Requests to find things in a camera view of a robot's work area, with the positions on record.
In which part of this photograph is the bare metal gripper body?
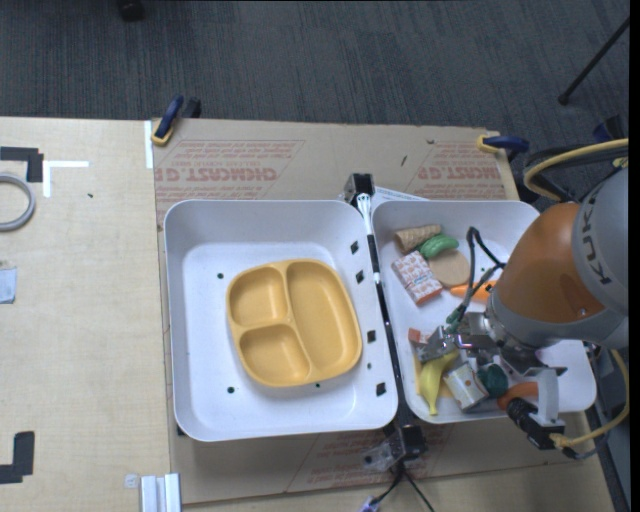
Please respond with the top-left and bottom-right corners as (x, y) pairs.
(462, 311), (545, 376)

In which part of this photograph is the orange carrot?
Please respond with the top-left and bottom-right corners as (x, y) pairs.
(449, 280), (497, 304)

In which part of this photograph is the yellow banana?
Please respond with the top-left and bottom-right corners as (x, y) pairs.
(418, 349), (461, 417)

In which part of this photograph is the green broccoli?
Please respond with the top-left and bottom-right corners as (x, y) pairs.
(476, 363), (510, 400)

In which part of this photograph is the small white and orange carton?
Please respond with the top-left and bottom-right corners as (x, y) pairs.
(442, 361), (490, 413)

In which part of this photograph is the tan round biscuit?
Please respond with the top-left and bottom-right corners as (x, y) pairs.
(427, 248), (472, 289)

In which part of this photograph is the orange sausage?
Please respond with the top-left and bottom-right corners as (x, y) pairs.
(496, 381), (541, 412)

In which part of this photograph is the thin black and white rod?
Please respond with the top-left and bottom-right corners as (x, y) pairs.
(356, 193), (417, 432)

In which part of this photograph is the green cucumber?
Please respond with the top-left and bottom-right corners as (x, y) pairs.
(416, 233), (460, 260)

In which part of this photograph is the white plastic tray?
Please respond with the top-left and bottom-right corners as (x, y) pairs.
(163, 199), (400, 444)
(371, 199), (598, 426)

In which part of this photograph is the brown waffle cone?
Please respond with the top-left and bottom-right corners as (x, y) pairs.
(393, 223), (443, 253)

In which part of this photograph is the yellow divided plate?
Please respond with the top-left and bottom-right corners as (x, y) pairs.
(225, 258), (364, 389)

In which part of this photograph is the white paper sheet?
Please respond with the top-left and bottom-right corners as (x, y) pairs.
(371, 185), (432, 203)

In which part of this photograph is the brown cardboard board red print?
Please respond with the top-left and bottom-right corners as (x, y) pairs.
(151, 117), (602, 507)

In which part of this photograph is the grey tape roll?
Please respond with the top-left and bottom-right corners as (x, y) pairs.
(0, 171), (38, 233)

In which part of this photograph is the black cylinder on white bracket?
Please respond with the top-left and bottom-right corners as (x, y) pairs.
(505, 366), (569, 452)

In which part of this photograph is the black block with thin wires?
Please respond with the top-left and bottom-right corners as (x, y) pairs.
(361, 424), (430, 472)
(343, 172), (376, 203)

